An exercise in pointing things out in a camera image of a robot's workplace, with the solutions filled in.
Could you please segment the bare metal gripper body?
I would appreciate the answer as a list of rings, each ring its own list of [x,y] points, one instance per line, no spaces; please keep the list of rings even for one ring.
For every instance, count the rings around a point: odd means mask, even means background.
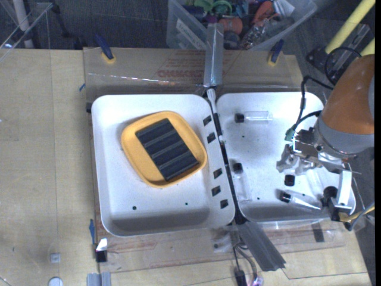
[[[293,137],[292,151],[300,159],[311,161],[316,168],[329,172],[351,170],[349,162],[356,158],[354,153],[346,153],[332,147],[317,129],[301,129]]]

